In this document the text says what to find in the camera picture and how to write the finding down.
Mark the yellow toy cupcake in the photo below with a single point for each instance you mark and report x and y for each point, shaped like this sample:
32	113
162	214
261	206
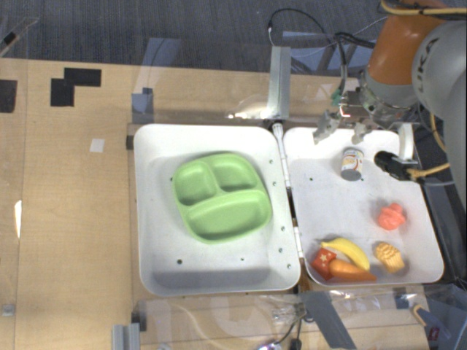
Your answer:
390	256

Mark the orange carrot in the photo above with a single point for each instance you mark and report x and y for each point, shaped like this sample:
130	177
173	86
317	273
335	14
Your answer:
346	270

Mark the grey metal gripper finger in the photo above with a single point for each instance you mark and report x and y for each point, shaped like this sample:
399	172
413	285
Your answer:
362	131
325	126

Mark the black cylinder on white bracket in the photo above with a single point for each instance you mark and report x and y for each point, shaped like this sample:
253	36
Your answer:
392	162

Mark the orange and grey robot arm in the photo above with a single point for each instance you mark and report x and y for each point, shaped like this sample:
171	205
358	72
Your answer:
434	60

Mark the red cube with star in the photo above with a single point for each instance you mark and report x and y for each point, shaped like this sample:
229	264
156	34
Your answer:
323	261

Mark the green divided plate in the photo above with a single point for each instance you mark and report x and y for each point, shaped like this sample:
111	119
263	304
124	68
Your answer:
222	202

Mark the small white and orange can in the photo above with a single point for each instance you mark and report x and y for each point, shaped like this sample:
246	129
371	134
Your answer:
352	162

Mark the yellow banana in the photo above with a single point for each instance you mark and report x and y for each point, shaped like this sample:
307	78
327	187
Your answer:
350	250

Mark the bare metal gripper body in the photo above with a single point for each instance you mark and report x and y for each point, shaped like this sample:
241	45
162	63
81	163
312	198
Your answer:
359	106

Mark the white plastic tray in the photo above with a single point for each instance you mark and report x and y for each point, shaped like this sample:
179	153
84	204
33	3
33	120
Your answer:
335	210
226	268

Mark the pink swirl-shaped toy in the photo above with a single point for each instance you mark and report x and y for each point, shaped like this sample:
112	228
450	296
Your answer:
391	216

